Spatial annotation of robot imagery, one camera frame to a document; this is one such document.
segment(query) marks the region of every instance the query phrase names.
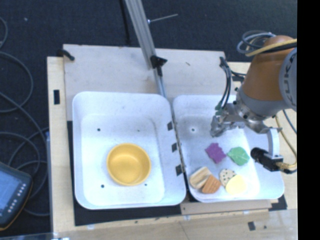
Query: device screen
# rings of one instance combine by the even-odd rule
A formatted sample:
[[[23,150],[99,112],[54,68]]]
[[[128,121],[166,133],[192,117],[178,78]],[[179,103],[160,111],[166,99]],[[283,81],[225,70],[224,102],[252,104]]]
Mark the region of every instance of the device screen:
[[[0,211],[6,207],[19,183],[19,179],[0,171]]]

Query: purple toy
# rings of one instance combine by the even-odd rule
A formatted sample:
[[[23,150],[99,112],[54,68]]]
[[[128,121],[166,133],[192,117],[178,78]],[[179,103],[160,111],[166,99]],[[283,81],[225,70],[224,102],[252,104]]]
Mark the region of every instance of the purple toy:
[[[219,147],[218,143],[211,143],[205,151],[213,161],[218,164],[224,159],[227,155],[223,152],[222,148]]]

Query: yellow bowl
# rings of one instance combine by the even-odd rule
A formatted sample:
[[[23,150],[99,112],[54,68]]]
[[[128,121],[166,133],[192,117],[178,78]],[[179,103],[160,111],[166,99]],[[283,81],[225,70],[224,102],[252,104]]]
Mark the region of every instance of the yellow bowl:
[[[106,158],[106,167],[111,178],[124,186],[135,186],[144,182],[151,171],[147,152],[132,143],[115,146]]]

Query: black fabric backdrop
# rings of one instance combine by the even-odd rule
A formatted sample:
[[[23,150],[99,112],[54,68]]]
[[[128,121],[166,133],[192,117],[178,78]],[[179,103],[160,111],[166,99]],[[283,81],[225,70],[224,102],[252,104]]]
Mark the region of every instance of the black fabric backdrop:
[[[224,51],[227,61],[248,62],[236,46],[249,30],[264,30],[277,35],[297,37],[298,0],[142,0],[148,19],[178,14],[177,17],[150,25],[156,48]],[[30,70],[34,89],[23,106],[41,128],[49,126],[46,58],[56,56],[63,44],[139,46],[128,18],[130,43],[119,0],[0,0],[0,17],[8,26],[8,38],[1,52],[21,60]],[[0,24],[0,40],[4,36]],[[15,63],[0,56],[0,92],[21,103],[30,88],[27,74]],[[0,110],[12,104],[0,98]],[[0,132],[30,136],[37,129],[21,111],[0,113]],[[41,159],[46,148],[39,137],[33,139]],[[15,138],[0,138],[0,161],[7,163]],[[25,146],[12,166],[35,159],[34,150]],[[46,165],[35,177],[35,188],[45,177]],[[28,204],[28,209],[49,210],[46,183]],[[50,232],[48,216],[38,217],[23,211],[0,237]]]

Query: yellow cable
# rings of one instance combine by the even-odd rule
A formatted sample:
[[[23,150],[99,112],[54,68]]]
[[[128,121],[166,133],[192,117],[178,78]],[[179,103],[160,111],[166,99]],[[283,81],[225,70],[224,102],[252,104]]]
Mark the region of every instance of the yellow cable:
[[[263,52],[271,50],[273,48],[286,46],[286,45],[291,45],[291,44],[294,44],[294,43],[297,43],[297,39],[292,39],[292,40],[288,40],[288,41],[284,41],[284,42],[277,42],[277,43],[273,43],[273,44],[267,45],[265,47],[262,47],[260,49],[254,50],[252,52],[246,53],[245,55],[248,56],[248,57],[251,57],[253,55],[257,55],[257,54],[263,53]]]
[[[281,125],[280,125],[280,122],[279,122],[279,118],[278,116],[276,115],[275,116],[275,121],[276,121],[276,124],[278,125],[279,128],[281,128]],[[294,147],[291,145],[291,143],[289,142],[287,136],[285,135],[284,131],[281,130],[280,131],[282,137],[284,138],[285,142],[287,143],[287,145],[289,146],[289,148],[292,150],[294,156],[295,156],[295,163],[293,164],[288,164],[288,163],[284,163],[284,162],[277,162],[276,164],[281,168],[281,169],[292,169],[292,168],[296,168],[297,165],[298,165],[298,156],[297,156],[297,152],[296,150],[294,149]]]

